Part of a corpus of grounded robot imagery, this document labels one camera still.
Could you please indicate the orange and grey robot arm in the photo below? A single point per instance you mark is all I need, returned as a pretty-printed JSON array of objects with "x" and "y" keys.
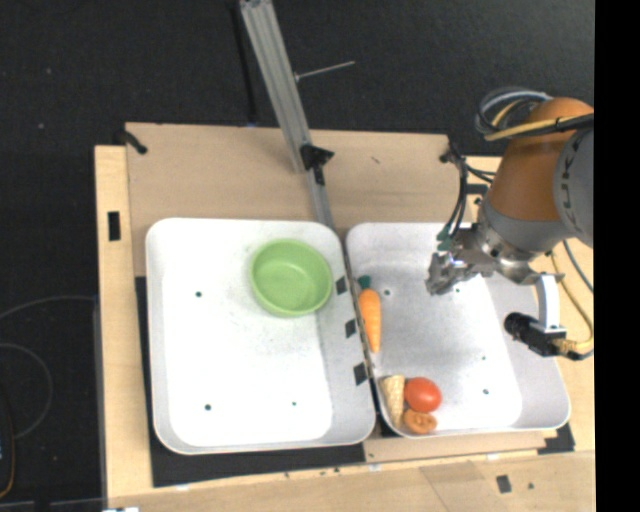
[{"x": 530, "y": 170}]

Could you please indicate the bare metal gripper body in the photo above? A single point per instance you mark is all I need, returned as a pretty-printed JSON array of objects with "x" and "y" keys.
[{"x": 487, "y": 257}]

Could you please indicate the orange round biscuit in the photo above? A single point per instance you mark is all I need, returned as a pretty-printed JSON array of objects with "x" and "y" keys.
[{"x": 419, "y": 422}]

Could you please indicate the orange carrot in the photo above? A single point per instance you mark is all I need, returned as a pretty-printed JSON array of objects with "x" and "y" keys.
[{"x": 370, "y": 312}]

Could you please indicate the brown cardboard board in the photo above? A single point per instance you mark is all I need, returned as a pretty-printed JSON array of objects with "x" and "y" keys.
[{"x": 225, "y": 175}]

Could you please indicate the green bowl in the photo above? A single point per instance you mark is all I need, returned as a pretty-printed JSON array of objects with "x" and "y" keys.
[{"x": 291, "y": 277}]

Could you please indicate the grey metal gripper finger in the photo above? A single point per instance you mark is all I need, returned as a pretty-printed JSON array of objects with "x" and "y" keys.
[
  {"x": 456, "y": 279},
  {"x": 434, "y": 280}
]

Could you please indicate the white plastic tray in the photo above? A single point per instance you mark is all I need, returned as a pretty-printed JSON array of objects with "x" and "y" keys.
[
  {"x": 450, "y": 340},
  {"x": 240, "y": 360}
]

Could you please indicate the black cylinder on white bracket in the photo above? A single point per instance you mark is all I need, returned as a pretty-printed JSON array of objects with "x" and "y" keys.
[{"x": 536, "y": 330}]

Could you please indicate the red tomato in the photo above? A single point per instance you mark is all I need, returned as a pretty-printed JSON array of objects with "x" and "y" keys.
[{"x": 423, "y": 394}]

